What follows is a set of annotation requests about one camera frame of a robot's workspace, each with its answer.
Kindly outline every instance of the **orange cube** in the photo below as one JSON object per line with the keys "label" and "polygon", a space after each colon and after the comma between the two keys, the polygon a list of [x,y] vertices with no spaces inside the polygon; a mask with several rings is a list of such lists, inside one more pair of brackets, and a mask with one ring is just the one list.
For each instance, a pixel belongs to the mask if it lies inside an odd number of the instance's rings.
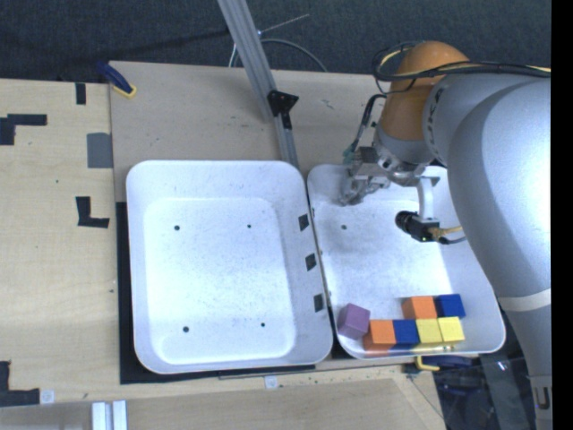
{"label": "orange cube", "polygon": [[406,319],[437,319],[433,297],[410,297],[402,303],[402,313]]}
{"label": "orange cube", "polygon": [[368,332],[363,337],[364,350],[388,350],[395,345],[394,323],[391,320],[370,320]]}

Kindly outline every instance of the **wooden table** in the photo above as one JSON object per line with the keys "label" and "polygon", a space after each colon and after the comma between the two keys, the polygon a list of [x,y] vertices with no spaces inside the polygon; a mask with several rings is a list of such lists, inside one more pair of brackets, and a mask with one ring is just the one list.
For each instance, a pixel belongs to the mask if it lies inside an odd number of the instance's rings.
{"label": "wooden table", "polygon": [[[133,71],[153,74],[140,67],[133,65]],[[216,87],[228,107],[239,105],[232,112],[214,108],[213,100],[189,105],[203,126],[195,130],[201,138],[194,140],[194,159],[239,159],[250,139],[256,143],[246,147],[249,159],[278,158],[272,127],[259,118],[244,71],[155,68],[193,77],[185,94],[203,98]],[[279,88],[301,97],[291,113],[301,171],[339,162],[341,145],[354,139],[365,102],[376,93],[373,80],[274,74]],[[145,91],[138,94],[149,98]],[[53,415],[71,416],[81,402],[128,400],[133,428],[181,428],[193,419],[197,428],[223,428],[231,417],[242,423],[238,428],[347,428],[359,419],[378,428],[444,428],[431,374],[412,380],[400,365],[385,365],[391,361],[327,359],[310,373],[279,375],[273,390],[265,390],[261,376],[120,385],[115,201],[122,187],[114,188],[112,168],[88,167],[86,139],[112,131],[113,103],[124,99],[105,84],[87,84],[86,97],[85,105],[76,103],[73,83],[0,80],[0,117],[45,114],[48,120],[46,126],[16,126],[14,146],[0,146],[0,361],[12,361],[11,390],[40,388],[53,392],[56,402],[50,408],[4,408],[0,426],[34,416],[49,423]],[[218,125],[205,118],[214,112]],[[217,140],[222,128],[226,137]],[[225,153],[227,141],[239,145]],[[116,168],[133,163],[125,154]],[[78,226],[77,196],[90,197],[93,217],[110,218],[107,228]]]}

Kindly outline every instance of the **blue cube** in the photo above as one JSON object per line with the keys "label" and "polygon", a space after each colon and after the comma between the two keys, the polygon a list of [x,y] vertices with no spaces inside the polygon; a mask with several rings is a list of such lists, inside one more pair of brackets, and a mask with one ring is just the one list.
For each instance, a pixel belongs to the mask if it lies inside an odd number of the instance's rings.
{"label": "blue cube", "polygon": [[457,293],[435,297],[434,304],[438,317],[459,317],[462,319],[466,316],[462,298]]}
{"label": "blue cube", "polygon": [[409,349],[420,343],[415,320],[393,320],[396,345],[392,350]]}

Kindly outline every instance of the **blue and yellow clamp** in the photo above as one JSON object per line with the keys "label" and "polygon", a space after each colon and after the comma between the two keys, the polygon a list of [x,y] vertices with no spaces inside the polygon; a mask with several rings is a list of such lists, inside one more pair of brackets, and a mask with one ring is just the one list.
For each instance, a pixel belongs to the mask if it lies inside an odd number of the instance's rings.
{"label": "blue and yellow clamp", "polygon": [[112,83],[115,92],[128,99],[135,96],[137,88],[130,84],[114,67],[105,62],[97,61],[96,69],[99,74],[105,76]]}

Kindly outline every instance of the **dark background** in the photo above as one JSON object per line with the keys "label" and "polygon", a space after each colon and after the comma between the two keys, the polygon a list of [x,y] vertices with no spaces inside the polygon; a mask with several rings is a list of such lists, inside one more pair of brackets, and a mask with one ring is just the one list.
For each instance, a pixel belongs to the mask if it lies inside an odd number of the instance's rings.
{"label": "dark background", "polygon": [[[376,51],[414,39],[474,60],[552,60],[552,0],[247,2],[263,38],[297,43],[331,72],[368,73]],[[232,47],[216,0],[0,0],[0,78],[97,82],[96,61],[112,59],[228,65]],[[264,49],[272,68],[318,69],[291,47]]]}

